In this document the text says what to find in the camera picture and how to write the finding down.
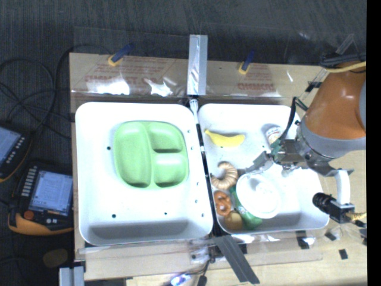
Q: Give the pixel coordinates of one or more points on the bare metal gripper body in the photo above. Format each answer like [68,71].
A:
[290,155]

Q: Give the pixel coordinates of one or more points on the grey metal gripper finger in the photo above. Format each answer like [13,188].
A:
[253,166]
[262,156]

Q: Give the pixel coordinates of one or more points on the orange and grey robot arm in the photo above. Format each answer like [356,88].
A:
[333,106]

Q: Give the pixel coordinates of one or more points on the tan croissant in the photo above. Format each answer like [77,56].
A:
[230,174]

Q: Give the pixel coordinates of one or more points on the small white can red label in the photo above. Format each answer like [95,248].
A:
[273,134]

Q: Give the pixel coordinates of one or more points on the white bowl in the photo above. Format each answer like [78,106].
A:
[259,197]

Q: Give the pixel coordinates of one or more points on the yellow banana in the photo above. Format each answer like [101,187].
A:
[224,139]

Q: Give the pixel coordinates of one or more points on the white plastic tray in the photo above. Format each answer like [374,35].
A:
[95,165]
[300,195]

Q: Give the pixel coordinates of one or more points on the brown pretzel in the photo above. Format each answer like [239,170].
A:
[221,208]

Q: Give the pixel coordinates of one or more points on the green bottle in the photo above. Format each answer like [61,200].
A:
[251,220]

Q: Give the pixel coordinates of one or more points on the brown bread roll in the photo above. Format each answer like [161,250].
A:
[233,220]

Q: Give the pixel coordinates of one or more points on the green divided plate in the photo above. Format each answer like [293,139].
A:
[134,153]

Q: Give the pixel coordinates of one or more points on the brown cardboard board red print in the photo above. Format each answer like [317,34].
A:
[137,70]

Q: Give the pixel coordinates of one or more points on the black cylinder on white bracket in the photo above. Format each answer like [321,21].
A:
[342,186]

